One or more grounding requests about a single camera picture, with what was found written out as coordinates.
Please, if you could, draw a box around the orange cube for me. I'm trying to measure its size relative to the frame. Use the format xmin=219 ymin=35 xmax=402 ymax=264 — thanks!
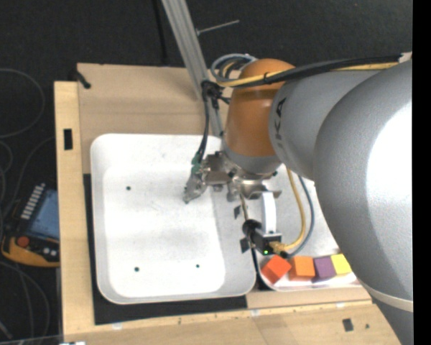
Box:
xmin=288 ymin=255 xmax=317 ymax=282

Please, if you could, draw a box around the yellow cube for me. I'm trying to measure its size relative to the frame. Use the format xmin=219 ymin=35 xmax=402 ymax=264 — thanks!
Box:
xmin=330 ymin=253 xmax=353 ymax=277

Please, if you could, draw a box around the pale wood board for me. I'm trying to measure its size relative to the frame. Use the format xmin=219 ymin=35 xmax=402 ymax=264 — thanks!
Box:
xmin=76 ymin=62 xmax=374 ymax=311

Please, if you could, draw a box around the white plastic tray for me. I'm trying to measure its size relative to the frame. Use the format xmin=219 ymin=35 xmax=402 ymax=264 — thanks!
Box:
xmin=89 ymin=132 xmax=258 ymax=305
xmin=250 ymin=163 xmax=362 ymax=293

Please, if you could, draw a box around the purple cube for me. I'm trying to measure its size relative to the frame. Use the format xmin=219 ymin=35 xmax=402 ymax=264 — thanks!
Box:
xmin=312 ymin=256 xmax=337 ymax=282

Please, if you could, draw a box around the black cylinder on white bracket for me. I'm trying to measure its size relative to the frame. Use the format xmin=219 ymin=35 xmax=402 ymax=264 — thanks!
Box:
xmin=241 ymin=191 xmax=284 ymax=257

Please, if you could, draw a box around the red cube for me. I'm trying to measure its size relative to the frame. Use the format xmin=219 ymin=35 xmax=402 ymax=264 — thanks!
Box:
xmin=260 ymin=254 xmax=293 ymax=285

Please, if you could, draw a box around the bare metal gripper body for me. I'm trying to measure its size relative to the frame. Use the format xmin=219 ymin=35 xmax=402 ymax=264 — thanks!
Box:
xmin=197 ymin=151 xmax=283 ymax=203

